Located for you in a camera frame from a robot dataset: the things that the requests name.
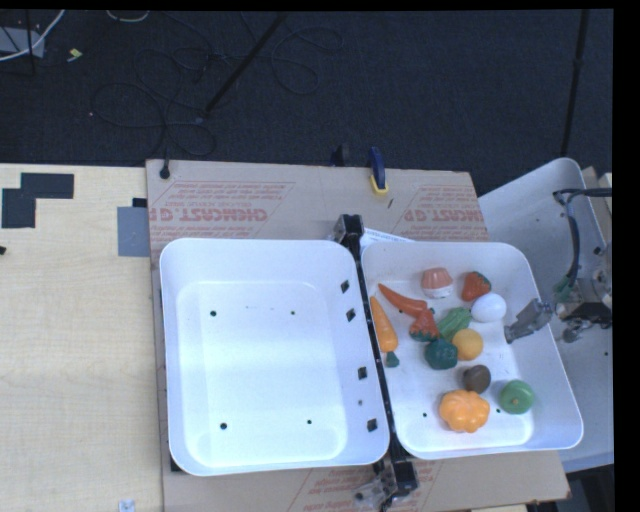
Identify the brown cardboard board red print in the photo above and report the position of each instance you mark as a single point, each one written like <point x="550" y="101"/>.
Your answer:
<point x="300" y="200"/>

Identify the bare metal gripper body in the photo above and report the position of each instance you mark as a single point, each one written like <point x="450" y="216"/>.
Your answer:
<point x="590" y="312"/>

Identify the red chili pepper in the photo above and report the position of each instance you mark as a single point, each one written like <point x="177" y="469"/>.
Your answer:
<point x="402" y="301"/>

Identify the orange pumpkin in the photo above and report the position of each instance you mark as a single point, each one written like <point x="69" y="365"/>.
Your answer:
<point x="464" y="411"/>

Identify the white paper sheet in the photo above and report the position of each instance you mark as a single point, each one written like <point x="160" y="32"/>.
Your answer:
<point x="380" y="236"/>

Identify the dark green broccoli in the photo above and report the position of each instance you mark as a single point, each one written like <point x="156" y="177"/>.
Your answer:
<point x="441" y="355"/>

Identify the white egg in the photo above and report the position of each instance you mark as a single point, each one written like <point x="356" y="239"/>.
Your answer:
<point x="489" y="307"/>

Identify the orange carrot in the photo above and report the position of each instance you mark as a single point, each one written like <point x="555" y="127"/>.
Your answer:
<point x="384" y="330"/>

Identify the pink and white cupcake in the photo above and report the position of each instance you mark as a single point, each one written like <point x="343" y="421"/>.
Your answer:
<point x="437" y="282"/>

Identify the red strawberry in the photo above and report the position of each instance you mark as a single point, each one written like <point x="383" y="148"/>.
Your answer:
<point x="476" y="286"/>
<point x="424" y="327"/>

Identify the white plastic tray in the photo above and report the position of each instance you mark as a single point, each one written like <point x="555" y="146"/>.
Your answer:
<point x="260" y="370"/>
<point x="530" y="435"/>

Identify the green apple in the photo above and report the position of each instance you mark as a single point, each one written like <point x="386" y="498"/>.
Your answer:
<point x="516" y="397"/>

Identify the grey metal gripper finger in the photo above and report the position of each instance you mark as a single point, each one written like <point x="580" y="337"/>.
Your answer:
<point x="534" y="310"/>
<point x="537" y="322"/>

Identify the yellow orange fruit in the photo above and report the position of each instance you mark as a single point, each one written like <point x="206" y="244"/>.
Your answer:
<point x="468" y="345"/>

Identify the thin black rod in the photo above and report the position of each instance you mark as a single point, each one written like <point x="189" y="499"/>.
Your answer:
<point x="376" y="350"/>

